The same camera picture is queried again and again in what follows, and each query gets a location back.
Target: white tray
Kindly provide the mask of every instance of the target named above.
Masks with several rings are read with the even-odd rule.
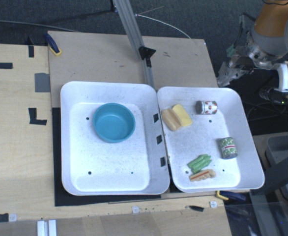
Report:
[[[239,95],[229,88],[163,87],[157,92],[160,111],[181,104],[191,117],[190,126],[171,131],[163,123],[165,142],[174,184],[183,192],[257,189],[264,184],[264,173]],[[214,115],[197,115],[197,101],[216,101]],[[218,141],[233,137],[238,156],[222,159]],[[200,154],[211,155],[207,167],[215,178],[191,182],[187,163]]]
[[[161,194],[170,183],[156,91],[144,84],[69,82],[61,89],[62,184],[73,195]],[[96,109],[119,103],[133,113],[133,135],[102,141]]]

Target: tin can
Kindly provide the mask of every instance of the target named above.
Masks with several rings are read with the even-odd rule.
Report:
[[[223,159],[232,159],[238,156],[232,137],[226,137],[219,141]]]
[[[213,115],[217,113],[216,101],[197,101],[195,109],[198,115]]]

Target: green can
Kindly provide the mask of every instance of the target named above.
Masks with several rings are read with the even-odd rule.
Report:
[[[232,159],[238,156],[232,137],[225,137],[219,141],[223,159]]]

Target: metal pole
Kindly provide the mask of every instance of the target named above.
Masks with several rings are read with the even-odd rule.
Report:
[[[139,30],[139,26],[136,22],[135,15],[132,10],[130,1],[129,0],[113,0],[113,1],[118,10],[120,19],[122,21],[126,34],[129,38],[131,46],[136,52],[136,55],[138,56],[138,58],[142,60],[145,82],[148,85],[154,87],[152,69],[150,66],[147,65],[147,61],[145,59],[142,59],[140,52],[139,52],[139,49],[141,47],[144,47],[145,45],[144,45],[142,35]]]

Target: yellow sponge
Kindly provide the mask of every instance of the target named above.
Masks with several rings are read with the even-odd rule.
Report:
[[[181,128],[182,122],[179,119],[179,116],[171,108],[162,111],[162,119],[167,127],[172,131]]]
[[[174,105],[173,111],[177,114],[177,116],[181,120],[181,126],[189,126],[192,124],[192,120],[189,114],[184,110],[184,108],[180,104]]]

